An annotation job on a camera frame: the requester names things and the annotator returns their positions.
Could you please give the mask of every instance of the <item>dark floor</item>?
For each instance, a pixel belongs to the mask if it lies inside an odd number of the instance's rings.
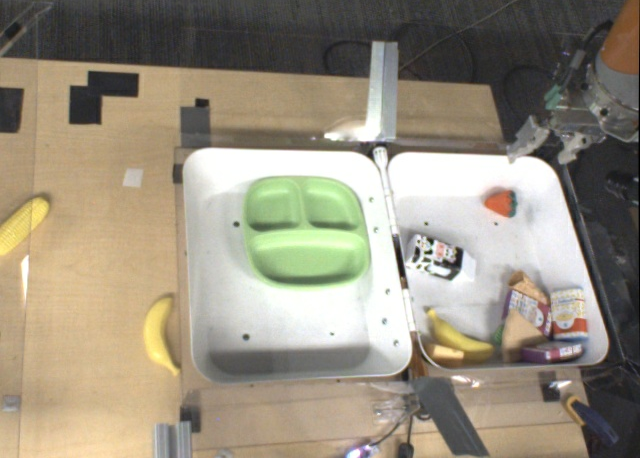
[[[27,36],[11,55],[366,76],[366,47],[348,43],[325,55],[327,48],[342,40],[395,39],[403,63],[509,0],[0,0],[0,27],[31,1],[51,1],[54,7],[40,22],[37,47],[33,36]],[[522,1],[434,49],[402,77],[490,84],[505,138],[510,140],[528,114],[541,111],[548,88],[544,72],[553,71],[562,51],[575,45],[591,26],[614,18],[623,2]],[[537,70],[512,71],[517,65]],[[587,151],[572,170],[590,231],[602,238],[597,244],[601,267],[611,268],[619,289],[611,294],[619,301],[613,303],[618,311],[614,316],[631,318],[625,319],[625,336],[636,324],[636,340],[628,336],[623,340],[638,357],[637,231],[625,204],[604,190],[611,170],[637,175],[637,146],[607,141]],[[635,262],[624,263],[625,254]],[[620,361],[615,349],[611,360]],[[606,456],[633,456],[629,453],[640,448],[637,423],[628,424],[631,412],[635,410],[636,421],[640,415],[640,382],[621,374],[626,378],[624,387],[591,392],[592,403],[628,437]],[[591,384],[600,385],[595,380]],[[611,397],[632,399],[635,404],[620,401],[626,404],[617,409]]]

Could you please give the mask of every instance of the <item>wooden tabletop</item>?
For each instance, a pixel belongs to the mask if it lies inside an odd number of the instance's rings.
[[[70,125],[70,86],[86,86],[89,70],[138,73],[139,95],[103,97],[101,125]],[[142,341],[151,304],[179,289],[180,107],[208,99],[217,135],[320,136],[364,119],[366,79],[2,59],[0,86],[25,89],[20,132],[0,134],[0,216],[32,193],[51,200],[31,242],[0,258],[0,394],[22,396],[21,412],[0,413],[2,456],[151,456],[154,425],[175,423],[190,390],[215,412],[194,435],[199,458],[222,447],[235,457],[338,457],[384,433],[373,405],[389,395],[371,385],[190,384],[188,353],[186,378],[174,378]],[[501,140],[486,86],[401,82],[398,99],[400,136]],[[123,186],[131,168],[143,170],[140,187]],[[27,253],[25,311],[16,268]],[[170,323],[179,353],[177,311]],[[5,367],[9,356],[18,358]],[[584,398],[579,373],[562,375]],[[483,382],[458,395],[492,456],[586,456],[580,429],[559,403],[542,402],[535,374]],[[449,456],[431,422],[416,425],[413,442],[416,457]],[[382,456],[396,447],[390,440]]]

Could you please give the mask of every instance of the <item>yellow corn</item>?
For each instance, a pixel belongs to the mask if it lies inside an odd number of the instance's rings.
[[[35,197],[0,225],[0,255],[6,255],[22,243],[42,223],[49,212],[49,202]]]

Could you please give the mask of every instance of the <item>white wire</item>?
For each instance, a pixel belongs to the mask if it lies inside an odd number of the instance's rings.
[[[464,28],[458,30],[458,31],[454,31],[453,33],[447,35],[444,38],[441,38],[440,40],[435,41],[433,44],[431,44],[429,47],[427,47],[426,49],[424,49],[422,52],[420,52],[419,54],[417,54],[416,56],[414,56],[413,58],[411,58],[411,60],[409,60],[408,62],[406,62],[404,65],[402,65],[400,67],[400,69],[398,70],[398,72],[402,72],[404,69],[406,69],[407,67],[409,67],[412,63],[416,62],[417,60],[419,60],[420,58],[422,58],[425,54],[427,54],[429,51],[431,51],[432,49],[434,49],[435,47],[439,46],[440,44],[442,44],[443,42],[446,42],[447,40],[455,37],[456,35],[460,35],[461,33],[464,33],[465,31],[470,30],[471,28],[475,28],[476,26],[478,26],[479,24],[482,24],[485,21],[488,21],[489,19],[491,19],[492,17],[495,17],[496,15],[498,15],[500,12],[503,12],[504,10],[506,10],[507,8],[512,7],[513,5],[515,5],[516,3],[519,3],[522,0],[511,0],[508,3],[502,5],[500,8],[498,8],[497,10],[494,10],[493,12],[491,12],[490,14],[485,15],[484,17],[482,17],[481,19],[478,19],[477,21],[469,24],[468,26],[465,26]]]

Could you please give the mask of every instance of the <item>purple box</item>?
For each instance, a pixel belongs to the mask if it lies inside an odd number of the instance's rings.
[[[536,364],[552,364],[578,358],[584,352],[576,342],[550,341],[522,348],[522,360]]]
[[[545,337],[551,336],[551,307],[548,305],[540,303],[526,294],[509,289],[509,294],[504,302],[502,319],[505,319],[511,310],[517,310]]]

